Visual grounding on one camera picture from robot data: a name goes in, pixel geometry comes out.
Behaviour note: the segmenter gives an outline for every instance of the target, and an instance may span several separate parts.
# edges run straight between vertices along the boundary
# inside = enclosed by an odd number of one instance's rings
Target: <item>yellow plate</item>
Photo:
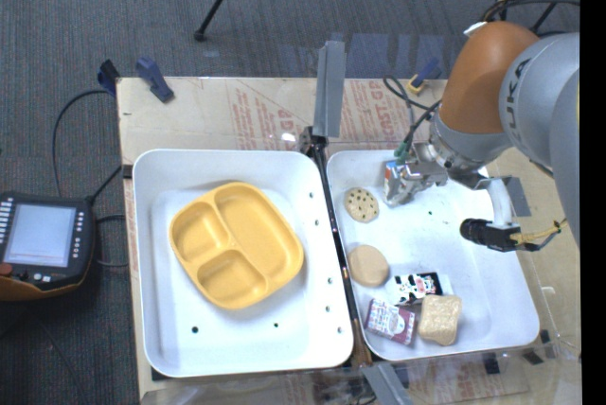
[[[221,185],[190,202],[169,227],[172,250],[200,292],[221,308],[251,306],[301,270],[303,246],[256,186]]]

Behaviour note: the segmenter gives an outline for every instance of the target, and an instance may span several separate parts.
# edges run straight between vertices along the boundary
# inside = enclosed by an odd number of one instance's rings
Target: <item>cookie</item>
[[[379,216],[379,202],[364,188],[349,189],[345,194],[344,205],[356,221],[368,223]]]
[[[371,245],[360,245],[349,252],[348,264],[351,278],[363,286],[380,286],[389,276],[387,259]]]
[[[457,295],[426,295],[420,309],[420,337],[442,346],[454,343],[462,307]]]

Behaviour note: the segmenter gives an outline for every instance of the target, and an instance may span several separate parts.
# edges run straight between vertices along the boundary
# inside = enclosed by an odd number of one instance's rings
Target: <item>gray carpet floor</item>
[[[463,30],[495,0],[224,0],[200,43],[193,33],[215,0],[0,0],[0,191],[55,196],[51,141],[65,104],[99,89],[111,60],[136,76],[141,56],[165,76],[315,77],[317,50],[346,42],[349,78],[410,78],[432,57],[448,78]],[[545,5],[508,19],[532,26]],[[579,30],[579,8],[558,5],[540,33]],[[116,101],[78,100],[57,130],[64,196],[93,194],[119,164]],[[95,202],[99,218],[123,212],[119,178]],[[124,223],[98,229],[98,257],[128,258]],[[93,263],[65,296],[28,304],[14,326],[0,307],[0,403],[138,402],[128,268]]]

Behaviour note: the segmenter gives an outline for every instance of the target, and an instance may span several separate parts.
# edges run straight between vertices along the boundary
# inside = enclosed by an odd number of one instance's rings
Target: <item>white tray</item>
[[[337,366],[353,335],[320,173],[293,151],[151,150],[134,164],[144,348],[175,378]],[[232,181],[260,188],[305,250],[301,271],[249,308],[206,300],[169,244],[184,205]]]
[[[404,345],[364,332],[368,347],[390,361],[428,358],[531,343],[539,332],[535,309],[517,255],[472,243],[459,234],[466,218],[492,220],[487,191],[472,191],[454,181],[432,186],[413,201],[389,207],[383,202],[384,162],[393,150],[344,150],[327,164],[335,218],[346,254],[356,246],[377,247],[390,264],[390,275],[436,272],[463,301],[456,341],[449,346],[416,336]],[[355,221],[343,205],[355,186],[370,190],[379,217]],[[373,297],[388,300],[384,287],[369,288],[352,280],[360,322]]]

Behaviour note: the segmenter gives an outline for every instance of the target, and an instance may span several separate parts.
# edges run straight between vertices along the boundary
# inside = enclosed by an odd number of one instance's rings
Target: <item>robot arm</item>
[[[416,191],[432,183],[443,185],[449,178],[472,189],[487,189],[495,221],[467,219],[461,234],[501,251],[525,248],[510,239],[520,229],[511,223],[503,203],[502,182],[478,172],[515,147],[553,174],[580,246],[578,33],[539,39],[509,22],[478,27],[454,64],[430,134],[428,143],[413,145],[410,156],[425,174],[412,172],[412,165],[400,167],[399,190],[385,189],[388,203],[406,203]]]

